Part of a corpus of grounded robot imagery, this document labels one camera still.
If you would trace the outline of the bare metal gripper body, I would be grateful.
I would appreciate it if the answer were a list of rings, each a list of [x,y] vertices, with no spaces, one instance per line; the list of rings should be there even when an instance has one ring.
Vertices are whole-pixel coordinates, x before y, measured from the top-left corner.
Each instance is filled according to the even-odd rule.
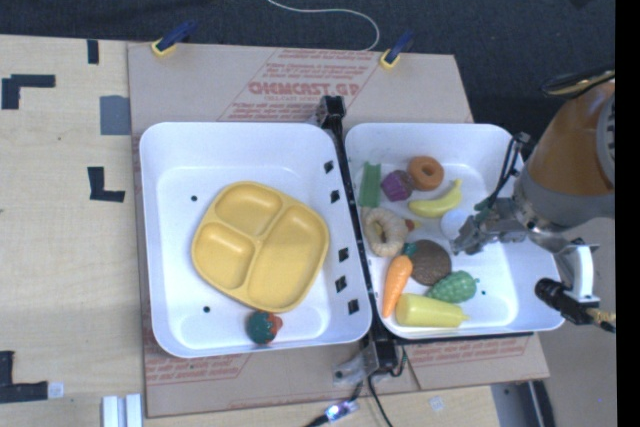
[[[478,205],[478,225],[482,242],[522,242],[527,232],[517,219],[516,213],[516,203],[512,198],[483,200]]]

